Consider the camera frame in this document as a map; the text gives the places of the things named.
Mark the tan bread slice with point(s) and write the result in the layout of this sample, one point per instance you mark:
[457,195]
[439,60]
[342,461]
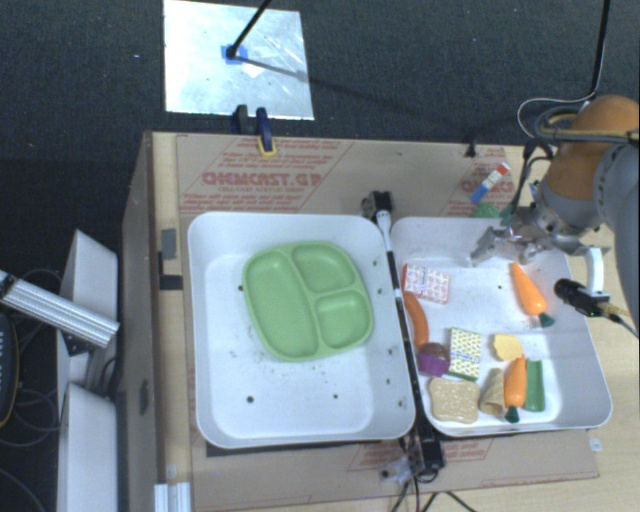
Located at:
[453,400]

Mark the brown cardboard board red print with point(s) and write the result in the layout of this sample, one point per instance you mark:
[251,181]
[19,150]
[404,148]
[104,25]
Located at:
[310,175]

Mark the white carton with yellow print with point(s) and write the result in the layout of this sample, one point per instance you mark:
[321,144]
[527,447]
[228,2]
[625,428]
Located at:
[465,351]

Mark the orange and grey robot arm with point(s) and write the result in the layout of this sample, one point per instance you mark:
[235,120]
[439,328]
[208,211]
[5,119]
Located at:
[575,165]

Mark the thin green bean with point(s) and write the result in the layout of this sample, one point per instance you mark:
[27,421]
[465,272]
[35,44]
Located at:
[462,375]

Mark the small orange carrot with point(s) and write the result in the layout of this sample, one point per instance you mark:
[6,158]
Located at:
[515,385]

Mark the thin black and white rod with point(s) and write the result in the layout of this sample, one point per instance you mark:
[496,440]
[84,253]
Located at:
[398,295]

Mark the yellow cheese wedge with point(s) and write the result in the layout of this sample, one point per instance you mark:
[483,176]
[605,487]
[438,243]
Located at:
[507,346]

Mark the green pepper strip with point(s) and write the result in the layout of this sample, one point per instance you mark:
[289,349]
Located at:
[534,385]

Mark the black cylinder on white bracket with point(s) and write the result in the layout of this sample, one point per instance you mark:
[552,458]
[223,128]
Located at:
[575,294]

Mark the green broccoli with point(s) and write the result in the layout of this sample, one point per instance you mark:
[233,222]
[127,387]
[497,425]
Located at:
[484,210]

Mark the green divided plate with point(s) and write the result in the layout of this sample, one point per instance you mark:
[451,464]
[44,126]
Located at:
[280,300]

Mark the large orange carrot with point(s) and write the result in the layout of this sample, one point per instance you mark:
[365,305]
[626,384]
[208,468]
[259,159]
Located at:
[529,292]

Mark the orange sausage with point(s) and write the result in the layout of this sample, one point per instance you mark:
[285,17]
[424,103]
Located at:
[419,320]

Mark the tan cone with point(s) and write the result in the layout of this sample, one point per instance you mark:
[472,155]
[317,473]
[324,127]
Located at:
[492,395]

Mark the white packet with orange print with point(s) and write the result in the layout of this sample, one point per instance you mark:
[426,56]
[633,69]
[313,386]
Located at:
[426,284]

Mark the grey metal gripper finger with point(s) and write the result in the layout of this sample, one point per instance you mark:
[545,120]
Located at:
[487,246]
[529,254]

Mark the white plastic tray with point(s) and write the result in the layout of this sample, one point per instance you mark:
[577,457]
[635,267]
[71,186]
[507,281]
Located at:
[480,300]
[300,400]

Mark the red white blue carton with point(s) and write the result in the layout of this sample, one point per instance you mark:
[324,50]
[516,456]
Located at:
[490,182]

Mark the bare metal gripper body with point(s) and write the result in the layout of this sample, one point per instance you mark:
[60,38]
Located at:
[542,234]

